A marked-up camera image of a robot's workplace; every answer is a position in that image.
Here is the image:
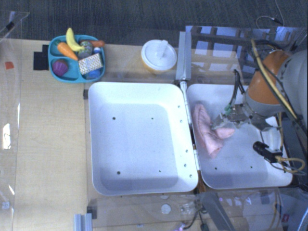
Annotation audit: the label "blue divided plate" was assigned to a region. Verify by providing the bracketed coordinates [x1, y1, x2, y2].
[47, 34, 106, 84]

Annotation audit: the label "blue and white bottle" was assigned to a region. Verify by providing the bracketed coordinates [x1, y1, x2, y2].
[86, 46, 103, 80]

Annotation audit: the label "purple grapes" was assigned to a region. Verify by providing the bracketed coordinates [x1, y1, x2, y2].
[52, 59, 69, 77]

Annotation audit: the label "yellow bowl with white lid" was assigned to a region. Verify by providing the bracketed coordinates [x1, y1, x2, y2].
[141, 39, 178, 75]

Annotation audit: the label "small grey can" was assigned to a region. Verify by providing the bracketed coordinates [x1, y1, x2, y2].
[77, 40, 94, 60]

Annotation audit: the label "orange carrot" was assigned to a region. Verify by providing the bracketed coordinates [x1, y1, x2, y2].
[57, 41, 79, 61]

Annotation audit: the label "pink cloth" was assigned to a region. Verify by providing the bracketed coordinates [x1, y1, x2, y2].
[192, 103, 236, 159]

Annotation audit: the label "brown sausage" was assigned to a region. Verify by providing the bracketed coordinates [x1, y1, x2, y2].
[90, 39, 106, 48]

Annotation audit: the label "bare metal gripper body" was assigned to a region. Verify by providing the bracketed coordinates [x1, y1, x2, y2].
[225, 103, 275, 132]

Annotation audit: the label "white plastic tray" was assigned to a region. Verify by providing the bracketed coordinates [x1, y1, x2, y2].
[186, 83, 294, 190]
[88, 81, 199, 196]

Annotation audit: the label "clear plastic bottle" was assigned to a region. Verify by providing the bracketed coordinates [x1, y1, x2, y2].
[179, 200, 202, 215]

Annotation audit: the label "black cylinder on white bracket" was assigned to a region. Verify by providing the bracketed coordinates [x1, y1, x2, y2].
[252, 126, 282, 164]

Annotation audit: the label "yellow banana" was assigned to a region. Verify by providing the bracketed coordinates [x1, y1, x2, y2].
[65, 27, 85, 52]

